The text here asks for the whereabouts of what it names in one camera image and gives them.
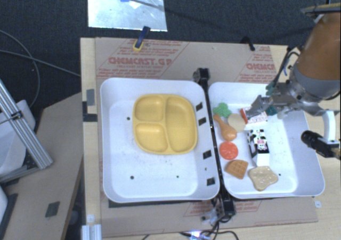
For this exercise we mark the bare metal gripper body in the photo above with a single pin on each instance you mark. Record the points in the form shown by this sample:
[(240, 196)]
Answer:
[(295, 98)]

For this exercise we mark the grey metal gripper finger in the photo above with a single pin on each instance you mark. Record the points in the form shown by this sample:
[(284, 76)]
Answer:
[(259, 104), (285, 113)]

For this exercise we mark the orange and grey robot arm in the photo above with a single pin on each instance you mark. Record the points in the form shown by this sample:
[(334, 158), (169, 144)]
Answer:
[(319, 47)]

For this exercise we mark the red and white carton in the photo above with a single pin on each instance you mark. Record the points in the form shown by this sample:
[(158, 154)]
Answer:
[(255, 119)]

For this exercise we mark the beige round biscuit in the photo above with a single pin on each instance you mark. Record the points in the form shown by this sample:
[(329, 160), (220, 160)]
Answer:
[(236, 123)]

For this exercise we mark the green broccoli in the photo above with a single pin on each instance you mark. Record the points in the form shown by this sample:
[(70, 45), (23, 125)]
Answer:
[(222, 109)]

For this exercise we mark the black and white milk carton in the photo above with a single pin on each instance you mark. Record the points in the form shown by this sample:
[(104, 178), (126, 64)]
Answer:
[(258, 145)]

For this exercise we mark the orange chicken drumstick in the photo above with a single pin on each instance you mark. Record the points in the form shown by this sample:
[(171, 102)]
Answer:
[(227, 131)]

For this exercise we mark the white plastic tray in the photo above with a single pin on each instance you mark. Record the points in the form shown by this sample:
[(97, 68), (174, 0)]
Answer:
[(290, 159), (160, 175)]

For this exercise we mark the thin black rod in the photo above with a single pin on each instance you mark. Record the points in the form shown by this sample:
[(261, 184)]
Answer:
[(213, 130)]

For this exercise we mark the orange round slice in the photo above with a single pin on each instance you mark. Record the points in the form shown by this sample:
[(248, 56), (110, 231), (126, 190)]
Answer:
[(228, 150)]

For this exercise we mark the orange waffle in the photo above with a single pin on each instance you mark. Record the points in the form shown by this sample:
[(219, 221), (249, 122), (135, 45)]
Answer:
[(236, 169)]

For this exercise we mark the beige bread slice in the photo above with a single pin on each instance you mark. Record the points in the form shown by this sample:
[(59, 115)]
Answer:
[(263, 178)]

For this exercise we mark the yellow divided plate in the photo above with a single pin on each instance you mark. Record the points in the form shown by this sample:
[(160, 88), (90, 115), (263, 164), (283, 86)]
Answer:
[(165, 124)]

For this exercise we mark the brown cardboard board red print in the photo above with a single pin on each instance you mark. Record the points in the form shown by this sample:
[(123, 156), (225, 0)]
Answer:
[(170, 58)]

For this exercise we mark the black cylinder on white bracket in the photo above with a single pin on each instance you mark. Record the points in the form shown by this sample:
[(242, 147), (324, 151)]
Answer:
[(318, 141)]

